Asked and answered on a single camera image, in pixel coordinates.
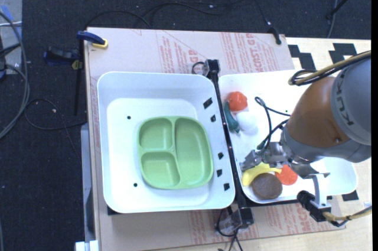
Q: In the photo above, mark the orange round toy slice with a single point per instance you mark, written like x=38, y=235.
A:
x=287, y=177

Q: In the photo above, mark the white plastic tray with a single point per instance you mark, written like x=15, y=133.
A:
x=274, y=90
x=124, y=155

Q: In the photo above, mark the orange toy pepper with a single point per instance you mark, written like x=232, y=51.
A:
x=237, y=100

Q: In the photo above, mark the green divided plate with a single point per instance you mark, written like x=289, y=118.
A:
x=189, y=149

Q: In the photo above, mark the thin black rod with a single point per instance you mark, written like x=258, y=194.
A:
x=226, y=128

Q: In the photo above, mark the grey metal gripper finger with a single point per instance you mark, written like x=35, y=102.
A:
x=253, y=155
x=247, y=165

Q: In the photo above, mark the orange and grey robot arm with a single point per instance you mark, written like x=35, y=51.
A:
x=319, y=114

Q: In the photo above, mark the brown cardboard board red print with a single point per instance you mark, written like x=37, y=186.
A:
x=141, y=46

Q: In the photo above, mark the white toy egg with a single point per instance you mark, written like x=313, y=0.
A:
x=247, y=123

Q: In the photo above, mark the brown round biscuit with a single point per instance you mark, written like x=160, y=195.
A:
x=266, y=186

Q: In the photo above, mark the teal toy vegetable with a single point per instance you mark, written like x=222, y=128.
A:
x=229, y=118

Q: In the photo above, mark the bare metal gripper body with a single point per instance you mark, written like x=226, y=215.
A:
x=274, y=153

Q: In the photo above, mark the yellow banana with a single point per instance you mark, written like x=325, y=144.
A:
x=251, y=175

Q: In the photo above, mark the black cylinder on white bracket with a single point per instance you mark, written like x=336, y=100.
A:
x=317, y=199

